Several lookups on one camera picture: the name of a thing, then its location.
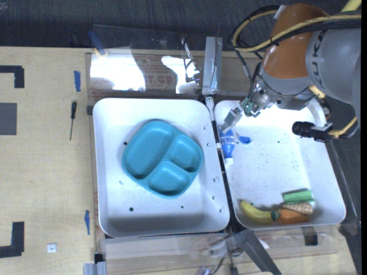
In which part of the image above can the orange carrot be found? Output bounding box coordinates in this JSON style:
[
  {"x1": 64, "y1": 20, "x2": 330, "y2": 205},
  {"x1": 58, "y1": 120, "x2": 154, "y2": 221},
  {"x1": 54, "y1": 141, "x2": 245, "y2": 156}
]
[{"x1": 271, "y1": 208, "x2": 312, "y2": 226}]

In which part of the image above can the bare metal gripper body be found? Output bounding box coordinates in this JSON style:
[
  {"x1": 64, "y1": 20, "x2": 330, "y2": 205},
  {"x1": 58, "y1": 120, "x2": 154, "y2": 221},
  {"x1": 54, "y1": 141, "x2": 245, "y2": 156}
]
[{"x1": 240, "y1": 77, "x2": 283, "y2": 118}]

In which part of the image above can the blue plastic bottle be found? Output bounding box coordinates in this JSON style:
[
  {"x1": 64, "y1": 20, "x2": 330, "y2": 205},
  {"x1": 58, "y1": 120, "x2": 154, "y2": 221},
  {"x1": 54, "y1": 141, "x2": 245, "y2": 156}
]
[{"x1": 217, "y1": 126, "x2": 237, "y2": 166}]

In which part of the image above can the white plastic tray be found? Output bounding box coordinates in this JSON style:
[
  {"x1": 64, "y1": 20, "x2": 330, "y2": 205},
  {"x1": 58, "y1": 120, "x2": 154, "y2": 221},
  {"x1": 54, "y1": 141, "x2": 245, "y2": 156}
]
[
  {"x1": 213, "y1": 99, "x2": 347, "y2": 231},
  {"x1": 92, "y1": 97, "x2": 231, "y2": 238}
]

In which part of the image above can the blue divided plate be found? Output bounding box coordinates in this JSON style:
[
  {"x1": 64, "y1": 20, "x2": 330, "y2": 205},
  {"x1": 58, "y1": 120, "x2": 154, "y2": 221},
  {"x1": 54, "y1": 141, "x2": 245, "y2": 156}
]
[{"x1": 121, "y1": 119, "x2": 205, "y2": 199}]

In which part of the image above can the black cylinder on white bracket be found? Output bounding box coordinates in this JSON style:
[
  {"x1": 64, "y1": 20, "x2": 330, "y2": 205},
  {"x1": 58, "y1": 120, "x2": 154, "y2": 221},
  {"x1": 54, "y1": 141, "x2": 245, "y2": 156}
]
[{"x1": 291, "y1": 99, "x2": 334, "y2": 143}]

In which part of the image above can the black screwdriver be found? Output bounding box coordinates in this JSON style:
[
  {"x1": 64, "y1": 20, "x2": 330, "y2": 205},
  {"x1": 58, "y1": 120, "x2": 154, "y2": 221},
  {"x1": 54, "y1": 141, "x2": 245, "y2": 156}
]
[{"x1": 69, "y1": 100, "x2": 77, "y2": 142}]

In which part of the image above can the green rectangular block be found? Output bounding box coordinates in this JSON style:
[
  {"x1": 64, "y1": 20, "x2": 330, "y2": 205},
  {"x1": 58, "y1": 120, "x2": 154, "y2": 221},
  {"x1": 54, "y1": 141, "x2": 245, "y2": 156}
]
[{"x1": 282, "y1": 190, "x2": 315, "y2": 205}]

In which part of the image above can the yellow banana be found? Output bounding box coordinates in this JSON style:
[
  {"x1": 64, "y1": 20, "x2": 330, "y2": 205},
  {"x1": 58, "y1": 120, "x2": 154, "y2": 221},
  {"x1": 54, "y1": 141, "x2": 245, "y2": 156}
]
[{"x1": 239, "y1": 199, "x2": 280, "y2": 226}]

